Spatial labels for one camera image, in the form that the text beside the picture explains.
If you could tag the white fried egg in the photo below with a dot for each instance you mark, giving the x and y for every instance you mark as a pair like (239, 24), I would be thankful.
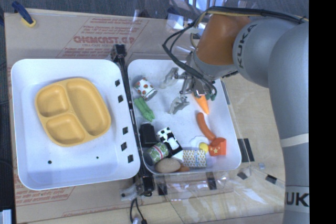
(195, 142)

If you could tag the brown bread roll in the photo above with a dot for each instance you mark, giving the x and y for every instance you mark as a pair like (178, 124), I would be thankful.
(167, 165)

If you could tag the yellow divided plate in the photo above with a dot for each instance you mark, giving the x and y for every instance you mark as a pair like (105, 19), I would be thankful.
(78, 102)

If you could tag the orange carrot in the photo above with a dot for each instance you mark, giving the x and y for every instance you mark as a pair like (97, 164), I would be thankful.
(203, 105)

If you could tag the red carton with yellow star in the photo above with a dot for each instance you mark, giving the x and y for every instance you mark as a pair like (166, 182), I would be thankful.
(218, 148)

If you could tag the white plastic tray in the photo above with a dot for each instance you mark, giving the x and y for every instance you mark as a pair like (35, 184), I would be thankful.
(181, 123)
(78, 170)

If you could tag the green and white can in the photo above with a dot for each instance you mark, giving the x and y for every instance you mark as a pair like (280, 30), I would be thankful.
(157, 152)

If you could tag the green asparagus bundle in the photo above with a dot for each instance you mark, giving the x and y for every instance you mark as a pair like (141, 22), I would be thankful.
(144, 110)

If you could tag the thin black rod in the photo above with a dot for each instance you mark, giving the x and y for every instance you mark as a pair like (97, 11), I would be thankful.
(129, 102)

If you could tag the brown cardboard board red print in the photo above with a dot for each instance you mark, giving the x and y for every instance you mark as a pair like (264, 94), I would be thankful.
(65, 34)

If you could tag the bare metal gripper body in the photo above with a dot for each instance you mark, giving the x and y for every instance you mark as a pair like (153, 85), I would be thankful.
(200, 89)

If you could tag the white can with red print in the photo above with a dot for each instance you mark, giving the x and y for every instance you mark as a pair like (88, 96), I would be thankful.
(145, 87)

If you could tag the black and white carton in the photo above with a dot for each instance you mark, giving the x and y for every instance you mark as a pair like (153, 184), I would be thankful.
(169, 140)

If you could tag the yellow patterned carton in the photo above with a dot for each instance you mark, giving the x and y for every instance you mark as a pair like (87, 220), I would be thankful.
(194, 158)

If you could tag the orange sausage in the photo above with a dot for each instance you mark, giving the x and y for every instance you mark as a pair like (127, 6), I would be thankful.
(204, 127)

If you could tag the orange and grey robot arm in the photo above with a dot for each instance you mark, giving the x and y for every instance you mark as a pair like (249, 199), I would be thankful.
(288, 65)

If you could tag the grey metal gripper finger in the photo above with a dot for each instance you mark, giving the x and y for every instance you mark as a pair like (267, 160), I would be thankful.
(179, 104)
(170, 77)

